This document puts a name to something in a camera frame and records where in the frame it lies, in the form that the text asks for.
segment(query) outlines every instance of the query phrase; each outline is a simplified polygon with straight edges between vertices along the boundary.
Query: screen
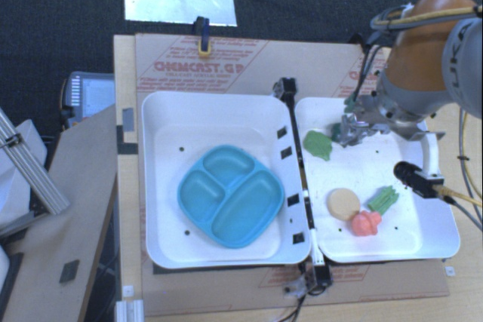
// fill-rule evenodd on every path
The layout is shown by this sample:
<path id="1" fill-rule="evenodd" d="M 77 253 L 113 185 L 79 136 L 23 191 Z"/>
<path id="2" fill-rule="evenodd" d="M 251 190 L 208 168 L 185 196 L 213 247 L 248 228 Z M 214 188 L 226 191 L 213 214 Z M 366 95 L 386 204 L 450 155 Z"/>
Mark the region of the screen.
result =
<path id="1" fill-rule="evenodd" d="M 92 79 L 82 80 L 82 115 L 84 118 L 104 110 L 115 103 L 114 80 Z"/>

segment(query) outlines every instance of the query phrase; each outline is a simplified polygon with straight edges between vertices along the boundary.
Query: yellow clip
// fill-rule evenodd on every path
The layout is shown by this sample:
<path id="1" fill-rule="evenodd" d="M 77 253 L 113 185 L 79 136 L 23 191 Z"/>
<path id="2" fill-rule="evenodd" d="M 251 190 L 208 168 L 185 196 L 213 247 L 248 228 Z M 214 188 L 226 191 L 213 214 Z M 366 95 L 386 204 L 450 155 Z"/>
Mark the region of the yellow clip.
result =
<path id="1" fill-rule="evenodd" d="M 206 51 L 202 50 L 202 40 L 198 41 L 198 55 L 200 57 L 207 57 L 211 54 L 211 42 L 208 42 L 208 49 Z"/>

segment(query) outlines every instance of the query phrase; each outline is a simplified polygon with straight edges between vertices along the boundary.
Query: blue plate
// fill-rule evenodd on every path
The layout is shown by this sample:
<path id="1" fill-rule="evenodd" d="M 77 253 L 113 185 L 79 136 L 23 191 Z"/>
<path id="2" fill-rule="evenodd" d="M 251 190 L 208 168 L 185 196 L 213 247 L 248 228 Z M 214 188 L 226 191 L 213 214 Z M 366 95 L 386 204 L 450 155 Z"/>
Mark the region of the blue plate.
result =
<path id="1" fill-rule="evenodd" d="M 206 235 L 229 248 L 254 241 L 280 211 L 278 178 L 248 153 L 230 145 L 203 155 L 178 187 L 178 204 Z"/>

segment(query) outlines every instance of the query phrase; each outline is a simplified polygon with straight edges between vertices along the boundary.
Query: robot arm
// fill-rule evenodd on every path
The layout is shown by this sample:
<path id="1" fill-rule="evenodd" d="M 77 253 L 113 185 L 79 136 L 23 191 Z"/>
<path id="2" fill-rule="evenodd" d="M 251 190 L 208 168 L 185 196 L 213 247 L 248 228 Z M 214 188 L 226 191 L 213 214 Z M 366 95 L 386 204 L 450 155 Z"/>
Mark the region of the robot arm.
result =
<path id="1" fill-rule="evenodd" d="M 472 0 L 419 0 L 409 12 L 414 20 L 434 11 L 462 8 L 481 13 Z M 376 90 L 355 101 L 334 140 L 342 146 L 356 145 L 366 136 L 390 131 L 407 140 L 419 140 L 424 133 L 419 123 L 452 102 L 481 118 L 478 16 L 460 21 L 451 20 L 458 16 L 443 17 L 441 23 L 400 32 Z"/>

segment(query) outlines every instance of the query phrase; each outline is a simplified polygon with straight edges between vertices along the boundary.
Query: pink toy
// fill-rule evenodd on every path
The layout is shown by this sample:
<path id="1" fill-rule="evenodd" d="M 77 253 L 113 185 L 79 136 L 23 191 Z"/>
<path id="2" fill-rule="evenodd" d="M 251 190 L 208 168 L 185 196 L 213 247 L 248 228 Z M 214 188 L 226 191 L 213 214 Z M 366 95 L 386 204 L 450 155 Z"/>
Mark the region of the pink toy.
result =
<path id="1" fill-rule="evenodd" d="M 383 221 L 379 212 L 363 210 L 352 219 L 352 230 L 357 236 L 377 234 L 377 225 Z"/>

